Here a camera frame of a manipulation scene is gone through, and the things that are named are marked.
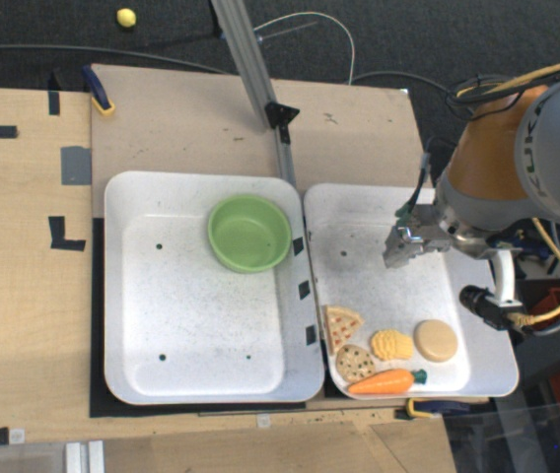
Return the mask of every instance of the yellow ball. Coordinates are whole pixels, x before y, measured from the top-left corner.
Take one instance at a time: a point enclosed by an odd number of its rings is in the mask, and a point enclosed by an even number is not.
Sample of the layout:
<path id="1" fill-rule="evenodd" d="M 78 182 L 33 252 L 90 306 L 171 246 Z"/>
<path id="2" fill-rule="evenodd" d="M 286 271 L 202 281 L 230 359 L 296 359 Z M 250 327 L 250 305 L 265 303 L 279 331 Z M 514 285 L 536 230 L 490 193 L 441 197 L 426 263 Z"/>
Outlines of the yellow ball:
<path id="1" fill-rule="evenodd" d="M 118 24 L 125 28 L 134 27 L 137 22 L 135 13 L 131 9 L 120 9 L 116 14 L 116 18 Z"/>

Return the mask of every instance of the wooden board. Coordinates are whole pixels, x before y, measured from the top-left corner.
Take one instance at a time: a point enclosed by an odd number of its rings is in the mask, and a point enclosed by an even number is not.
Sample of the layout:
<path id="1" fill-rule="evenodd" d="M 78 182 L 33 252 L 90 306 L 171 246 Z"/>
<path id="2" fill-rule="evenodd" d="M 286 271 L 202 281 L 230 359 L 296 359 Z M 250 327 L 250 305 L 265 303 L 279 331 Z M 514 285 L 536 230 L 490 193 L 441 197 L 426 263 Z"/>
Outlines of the wooden board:
<path id="1" fill-rule="evenodd" d="M 95 217 L 106 183 L 130 169 L 279 176 L 275 136 L 255 118 L 240 77 L 93 68 L 116 107 L 92 113 Z M 289 125 L 300 192 L 322 182 L 416 185 L 422 148 L 406 92 L 272 84 L 279 102 L 300 110 Z"/>
<path id="2" fill-rule="evenodd" d="M 193 78 L 204 79 L 199 74 L 189 74 L 180 87 L 183 89 L 182 86 L 187 86 Z M 240 80 L 230 81 L 234 90 L 239 86 L 235 81 L 239 83 Z M 211 102 L 212 90 L 204 93 L 206 101 Z M 300 99 L 300 93 L 305 97 L 304 101 Z M 339 159 L 339 155 L 346 162 L 353 161 L 350 160 L 354 156 L 351 149 L 361 142 L 362 135 L 382 132 L 382 121 L 369 119 L 368 113 L 360 108 L 370 103 L 372 98 L 377 98 L 375 105 L 385 104 L 385 111 L 398 113 L 391 126 L 397 130 L 385 132 L 388 143 L 378 145 L 385 146 L 387 152 L 384 154 L 390 159 L 397 157 L 401 163 L 403 159 L 411 163 L 398 169 L 392 165 L 389 174 L 384 171 L 388 170 L 387 167 L 375 170 L 374 176 L 362 170 L 365 174 L 362 177 L 368 180 L 369 176 L 373 181 L 397 180 L 399 183 L 403 180 L 413 183 L 415 180 L 415 156 L 419 153 L 420 144 L 406 94 L 387 90 L 382 93 L 370 88 L 313 87 L 307 83 L 296 83 L 294 87 L 292 83 L 283 81 L 278 84 L 278 95 L 286 103 L 303 109 L 299 116 L 302 122 L 298 124 L 299 119 L 294 121 L 296 150 L 301 145 L 298 135 L 302 131 L 311 131 L 311 125 L 318 125 L 320 138 L 325 138 L 327 128 L 330 128 L 330 134 L 336 135 L 337 145 L 344 142 L 347 145 L 346 150 L 338 153 L 332 147 L 324 152 L 328 152 L 332 160 Z M 247 116 L 250 107 L 245 91 L 241 96 L 243 103 L 223 107 L 221 113 L 225 117 L 235 117 L 229 108 L 240 107 L 238 113 L 242 118 L 239 119 L 239 116 L 233 122 L 243 129 L 255 121 Z M 343 99 L 343 103 L 337 101 L 339 98 Z M 323 112 L 304 110 L 309 106 L 306 99 L 311 102 L 329 100 L 326 112 L 342 124 L 328 121 Z M 342 107 L 346 103 L 354 103 L 349 105 L 349 111 L 354 115 L 344 115 Z M 387 108 L 389 103 L 394 108 Z M 196 112 L 180 114 L 175 122 L 171 117 L 171 128 L 178 127 L 177 121 L 183 121 L 183 127 L 188 128 L 195 127 L 194 121 L 201 121 L 199 124 L 203 126 L 206 109 L 203 104 L 195 106 Z M 16 125 L 19 130 L 15 140 L 0 139 L 0 428 L 23 429 L 28 442 L 118 439 L 171 434 L 173 431 L 255 428 L 256 418 L 251 414 L 89 418 L 93 194 L 90 186 L 61 183 L 60 150 L 70 146 L 89 148 L 91 118 L 94 116 L 90 97 L 83 93 L 60 93 L 60 107 L 60 115 L 49 115 L 47 92 L 0 89 L 0 125 Z M 234 127 L 224 126 L 223 121 L 218 124 L 221 132 L 224 127 Z M 145 119 L 145 125 L 151 128 L 150 117 Z M 346 128 L 344 135 L 350 135 L 345 140 L 342 134 L 335 133 L 338 126 Z M 241 138 L 238 135 L 244 135 L 244 139 L 253 138 L 250 133 L 238 133 L 229 139 L 229 146 L 246 143 L 238 140 Z M 190 139 L 189 142 L 192 147 L 201 145 L 200 140 Z M 309 142 L 304 142 L 302 149 L 307 149 L 309 145 Z M 206 154 L 200 150 L 195 152 L 193 160 L 180 163 L 188 163 L 191 167 L 194 163 L 207 166 L 209 162 L 204 161 Z M 370 154 L 365 149 L 361 152 L 363 156 Z M 209 153 L 215 156 L 215 160 L 223 155 L 223 152 L 213 154 L 211 150 Z M 297 151 L 294 153 L 296 164 L 303 163 L 301 168 L 304 168 L 304 163 L 314 160 L 315 154 L 315 148 L 303 154 Z M 251 163 L 257 159 L 256 155 L 247 155 L 245 161 Z M 269 158 L 268 164 L 268 173 L 274 173 L 272 158 Z M 191 170 L 182 167 L 183 171 Z M 352 169 L 361 168 L 356 165 L 350 169 L 341 167 L 338 171 L 335 167 L 322 164 L 319 169 L 328 173 L 326 177 L 329 179 L 345 180 L 351 178 Z M 85 250 L 51 249 L 49 216 L 65 217 L 66 237 L 86 240 Z M 274 419 L 305 424 L 318 418 L 314 415 L 322 415 L 325 419 L 339 422 L 348 419 L 347 412 L 343 415 L 338 411 L 346 401 L 331 402 L 316 398 L 309 403 L 306 412 L 274 414 Z M 371 419 L 377 419 L 377 422 L 391 420 L 390 410 L 366 408 L 363 402 L 348 402 L 348 408 L 356 408 L 351 411 L 358 416 L 375 414 L 378 417 Z"/>
<path id="3" fill-rule="evenodd" d="M 367 419 L 179 434 L 105 443 L 105 469 L 119 473 L 455 473 L 442 419 L 371 425 Z"/>

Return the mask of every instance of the black cable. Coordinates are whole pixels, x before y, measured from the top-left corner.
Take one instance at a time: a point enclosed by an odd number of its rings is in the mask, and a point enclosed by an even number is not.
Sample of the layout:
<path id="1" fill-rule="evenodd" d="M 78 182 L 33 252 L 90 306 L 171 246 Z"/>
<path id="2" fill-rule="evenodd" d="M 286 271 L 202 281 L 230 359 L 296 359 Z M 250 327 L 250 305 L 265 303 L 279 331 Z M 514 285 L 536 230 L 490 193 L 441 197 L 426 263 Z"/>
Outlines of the black cable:
<path id="1" fill-rule="evenodd" d="M 474 82 L 477 81 L 477 79 L 473 79 L 472 82 L 473 84 L 470 84 L 471 81 L 465 82 L 460 84 L 458 87 L 455 87 L 451 93 L 453 94 L 452 96 L 450 96 L 448 98 L 448 103 L 452 104 L 453 106 L 471 106 L 471 105 L 478 105 L 481 103 L 486 103 L 489 101 L 496 101 L 496 100 L 500 100 L 502 98 L 505 98 L 509 95 L 514 95 L 514 94 L 518 94 L 518 93 L 523 93 L 524 91 L 529 90 L 530 88 L 535 88 L 536 86 L 543 86 L 546 84 L 555 84 L 557 82 L 560 81 L 560 70 L 547 74 L 547 75 L 543 75 L 542 77 L 537 77 L 534 79 L 531 79 L 529 81 L 527 81 L 526 83 L 523 84 L 518 84 L 516 86 L 511 86 L 510 88 L 506 88 L 503 90 L 497 90 L 497 91 L 486 91 L 480 95 L 463 95 L 463 96 L 458 96 L 457 93 L 460 93 L 463 89 L 467 89 L 470 87 L 474 87 Z M 504 76 L 497 76 L 495 78 L 492 78 L 491 76 L 486 76 L 485 77 L 485 81 L 484 83 L 479 83 L 476 87 L 476 89 L 483 89 L 483 88 L 496 88 L 497 86 L 500 86 L 501 84 L 503 84 L 506 81 L 506 78 Z"/>
<path id="2" fill-rule="evenodd" d="M 356 75 L 352 78 L 352 84 L 354 84 L 357 81 L 361 81 L 363 79 L 369 79 L 370 77 L 404 77 L 404 78 L 408 78 L 408 79 L 414 79 L 415 81 L 420 81 L 422 83 L 428 84 L 429 86 L 433 86 L 434 88 L 436 88 L 437 90 L 440 90 L 444 93 L 446 93 L 447 95 L 451 95 L 452 92 L 449 88 L 447 88 L 446 86 L 443 86 L 435 81 L 432 81 L 431 79 L 428 79 L 427 77 L 423 77 L 421 75 L 416 75 L 416 74 L 409 74 L 407 72 L 398 72 L 395 70 L 376 70 L 374 72 L 368 72 L 365 74 L 361 74 L 361 75 Z"/>
<path id="3" fill-rule="evenodd" d="M 510 110 L 512 107 L 514 107 L 517 102 L 521 99 L 521 97 L 524 95 L 525 91 L 521 91 L 517 94 L 517 96 L 515 97 L 514 100 L 512 100 L 510 103 L 508 103 L 505 107 L 503 108 L 498 108 L 497 110 L 489 110 L 488 112 L 483 112 L 481 114 L 478 115 L 473 115 L 473 116 L 462 116 L 460 114 L 458 114 L 457 112 L 455 112 L 455 108 L 450 106 L 447 103 L 447 106 L 449 107 L 449 110 L 451 111 L 451 114 L 453 114 L 455 117 L 462 119 L 466 122 L 471 122 L 471 121 L 478 121 L 479 119 L 483 118 L 483 117 L 487 117 L 489 115 L 492 114 L 498 114 L 500 112 L 505 112 L 506 110 Z"/>
<path id="4" fill-rule="evenodd" d="M 427 178 L 427 169 L 425 167 L 422 167 L 420 169 L 420 174 L 418 175 L 418 183 L 416 184 L 416 189 L 414 189 L 411 197 L 409 198 L 409 200 L 407 200 L 409 212 L 414 209 L 416 203 L 418 202 L 418 196 L 420 196 L 420 191 L 422 190 L 422 184 L 425 183 L 425 178 Z"/>
<path id="5" fill-rule="evenodd" d="M 62 44 L 50 45 L 50 44 L 17 43 L 17 44 L 0 44 L 0 50 L 58 50 L 58 51 L 74 51 L 74 52 L 97 52 L 97 53 L 104 53 L 104 54 L 114 54 L 118 56 L 130 56 L 135 58 L 150 59 L 154 61 L 162 61 L 166 63 L 172 63 L 174 65 L 182 65 L 190 68 L 195 68 L 197 70 L 204 70 L 215 74 L 235 75 L 218 68 L 209 67 L 207 65 L 201 65 L 199 63 L 193 63 L 190 61 L 173 59 L 166 56 L 158 56 L 155 54 L 147 54 L 144 52 L 125 51 L 121 49 L 109 49 L 106 47 L 91 47 L 88 45 L 62 45 Z"/>
<path id="6" fill-rule="evenodd" d="M 441 144 L 443 144 L 447 147 L 450 147 L 451 150 L 454 150 L 455 147 L 457 147 L 457 142 L 452 142 L 451 140 L 447 140 L 444 137 L 439 137 L 437 135 L 434 135 L 429 140 L 427 140 L 427 142 L 425 143 L 425 153 L 431 154 L 431 146 L 434 142 L 438 142 L 438 143 L 441 143 Z"/>

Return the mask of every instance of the white tray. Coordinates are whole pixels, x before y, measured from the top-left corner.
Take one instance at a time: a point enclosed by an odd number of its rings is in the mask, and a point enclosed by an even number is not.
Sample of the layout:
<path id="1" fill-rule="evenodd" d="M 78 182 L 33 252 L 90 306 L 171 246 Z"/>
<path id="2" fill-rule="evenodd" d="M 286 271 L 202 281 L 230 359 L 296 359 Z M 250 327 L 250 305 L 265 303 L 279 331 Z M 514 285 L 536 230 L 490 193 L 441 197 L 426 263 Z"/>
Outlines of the white tray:
<path id="1" fill-rule="evenodd" d="M 445 363 L 426 361 L 417 351 L 407 361 L 374 358 L 378 371 L 407 368 L 427 372 L 427 383 L 415 384 L 405 394 L 348 393 L 334 356 L 328 356 L 331 377 L 342 392 L 355 399 L 509 394 L 519 381 L 519 371 L 508 333 L 484 324 L 458 300 L 467 284 L 494 288 L 488 263 L 452 249 L 417 256 L 402 268 L 385 268 L 385 239 L 395 224 L 394 212 L 412 190 L 319 184 L 307 191 L 305 213 L 317 301 L 320 306 L 340 304 L 358 311 L 365 323 L 350 343 L 368 351 L 376 331 L 393 328 L 412 336 L 420 321 L 431 318 L 454 329 L 459 348 Z M 431 203 L 433 194 L 433 190 L 423 190 L 418 202 Z"/>
<path id="2" fill-rule="evenodd" d="M 274 269 L 216 259 L 219 201 L 275 202 L 294 246 Z M 279 178 L 127 171 L 105 190 L 105 379 L 130 404 L 298 402 L 323 366 L 300 196 Z"/>

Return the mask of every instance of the wooden table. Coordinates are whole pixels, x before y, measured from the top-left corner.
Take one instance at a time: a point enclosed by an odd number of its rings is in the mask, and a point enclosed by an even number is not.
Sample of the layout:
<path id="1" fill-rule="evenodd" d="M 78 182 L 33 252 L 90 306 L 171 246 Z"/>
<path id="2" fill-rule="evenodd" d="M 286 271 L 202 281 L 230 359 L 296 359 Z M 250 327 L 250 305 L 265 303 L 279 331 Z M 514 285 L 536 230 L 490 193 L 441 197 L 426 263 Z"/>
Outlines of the wooden table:
<path id="1" fill-rule="evenodd" d="M 111 118 L 93 110 L 87 94 L 59 93 L 60 113 L 51 115 L 48 92 L 0 89 L 0 125 L 15 125 L 19 131 L 15 139 L 0 139 L 0 427 L 24 430 L 27 442 L 105 439 L 107 461 L 122 457 L 125 464 L 130 464 L 124 459 L 129 444 L 118 439 L 137 439 L 138 450 L 150 445 L 155 451 L 165 448 L 172 435 L 192 440 L 180 443 L 232 437 L 241 444 L 238 449 L 251 439 L 247 433 L 263 432 L 255 414 L 89 417 L 92 220 L 102 214 L 107 178 L 123 169 L 272 176 L 273 143 L 253 119 L 238 77 L 105 66 L 96 70 L 105 88 L 119 95 Z M 151 112 L 159 117 L 149 116 L 143 97 L 136 97 L 133 106 L 125 104 L 126 87 L 138 75 L 153 80 L 146 86 L 164 90 L 160 96 L 171 97 L 168 106 L 178 107 L 177 114 L 165 106 Z M 415 185 L 422 150 L 405 92 L 273 82 L 279 101 L 301 110 L 291 123 L 301 192 L 327 181 Z M 115 140 L 120 124 L 129 126 L 129 132 Z M 133 124 L 154 135 L 153 146 L 144 145 Z M 135 146 L 132 153 L 123 151 L 125 142 Z M 61 149 L 73 146 L 92 149 L 92 186 L 62 183 Z M 84 239 L 85 249 L 51 248 L 51 216 L 64 217 L 65 237 Z M 314 439 L 319 443 L 315 450 L 319 446 L 321 453 L 334 457 L 335 448 L 318 439 L 318 432 L 341 433 L 358 440 L 359 456 L 369 452 L 371 466 L 362 471 L 373 466 L 415 471 L 410 468 L 419 464 L 417 454 L 407 453 L 409 462 L 403 465 L 388 448 L 397 442 L 409 452 L 405 440 L 415 426 L 423 448 L 433 447 L 442 457 L 442 462 L 434 458 L 432 471 L 455 471 L 442 420 L 394 421 L 391 406 L 400 403 L 316 397 L 306 410 L 271 414 L 270 428 L 264 430 L 269 435 L 261 439 L 267 447 L 274 440 L 265 440 L 274 434 L 283 437 L 280 442 Z M 294 434 L 290 426 L 295 426 Z M 308 446 L 300 453 L 313 457 Z M 212 462 L 208 457 L 197 460 Z"/>

